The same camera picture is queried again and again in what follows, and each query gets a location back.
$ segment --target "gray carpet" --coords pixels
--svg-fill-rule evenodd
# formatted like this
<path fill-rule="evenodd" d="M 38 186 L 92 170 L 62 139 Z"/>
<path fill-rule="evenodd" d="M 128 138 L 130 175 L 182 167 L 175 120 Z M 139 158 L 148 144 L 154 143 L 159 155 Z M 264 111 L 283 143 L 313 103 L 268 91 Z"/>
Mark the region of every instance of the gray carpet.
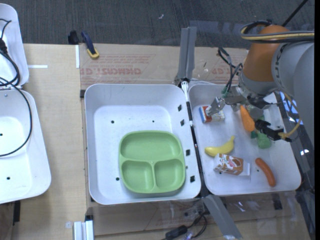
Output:
<path fill-rule="evenodd" d="M 270 19 L 283 24 L 303 0 L 0 0 L 13 6 L 22 40 L 68 44 L 86 30 L 94 43 L 179 46 L 181 28 L 197 27 L 196 46 L 248 48 L 240 26 Z M 286 25 L 313 30 L 315 0 Z"/>

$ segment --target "banana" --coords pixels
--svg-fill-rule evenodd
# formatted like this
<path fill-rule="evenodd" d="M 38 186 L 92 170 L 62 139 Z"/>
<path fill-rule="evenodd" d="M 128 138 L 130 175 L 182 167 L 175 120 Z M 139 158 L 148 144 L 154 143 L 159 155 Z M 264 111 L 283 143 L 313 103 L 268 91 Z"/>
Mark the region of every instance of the banana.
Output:
<path fill-rule="evenodd" d="M 204 152 L 212 157 L 215 157 L 217 154 L 229 154 L 234 149 L 234 139 L 235 136 L 232 135 L 231 138 L 221 146 L 207 146 L 204 148 Z"/>

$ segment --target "green divided plate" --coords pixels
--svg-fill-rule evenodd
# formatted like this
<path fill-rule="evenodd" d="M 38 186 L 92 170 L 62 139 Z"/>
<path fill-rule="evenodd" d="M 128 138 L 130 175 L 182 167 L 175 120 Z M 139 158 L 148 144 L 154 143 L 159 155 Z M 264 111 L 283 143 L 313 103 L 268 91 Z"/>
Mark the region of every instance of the green divided plate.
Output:
<path fill-rule="evenodd" d="M 119 169 L 124 185 L 136 193 L 175 191 L 186 178 L 180 140 L 167 131 L 143 130 L 126 134 L 119 145 Z"/>

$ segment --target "carrot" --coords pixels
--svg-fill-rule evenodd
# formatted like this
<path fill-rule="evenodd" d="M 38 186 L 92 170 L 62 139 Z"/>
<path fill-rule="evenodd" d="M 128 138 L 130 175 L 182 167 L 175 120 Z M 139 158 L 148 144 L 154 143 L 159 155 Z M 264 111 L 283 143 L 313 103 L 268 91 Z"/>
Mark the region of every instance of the carrot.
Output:
<path fill-rule="evenodd" d="M 274 176 L 272 170 L 270 169 L 269 165 L 259 157 L 257 159 L 255 159 L 255 163 L 264 172 L 270 187 L 274 187 L 276 185 L 276 179 L 275 179 L 275 176 Z"/>
<path fill-rule="evenodd" d="M 250 133 L 252 131 L 254 131 L 255 130 L 255 121 L 252 119 L 248 110 L 243 105 L 240 106 L 240 115 L 241 115 L 242 124 L 243 124 L 244 129 L 246 129 Z"/>

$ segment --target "brown sausage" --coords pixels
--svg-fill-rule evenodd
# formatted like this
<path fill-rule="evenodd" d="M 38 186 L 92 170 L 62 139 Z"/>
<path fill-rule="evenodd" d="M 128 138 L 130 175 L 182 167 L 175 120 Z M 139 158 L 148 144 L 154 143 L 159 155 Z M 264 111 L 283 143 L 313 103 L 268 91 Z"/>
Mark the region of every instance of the brown sausage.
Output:
<path fill-rule="evenodd" d="M 276 185 L 276 179 L 269 165 L 259 157 L 255 160 L 255 163 L 264 172 L 270 187 L 274 187 Z"/>

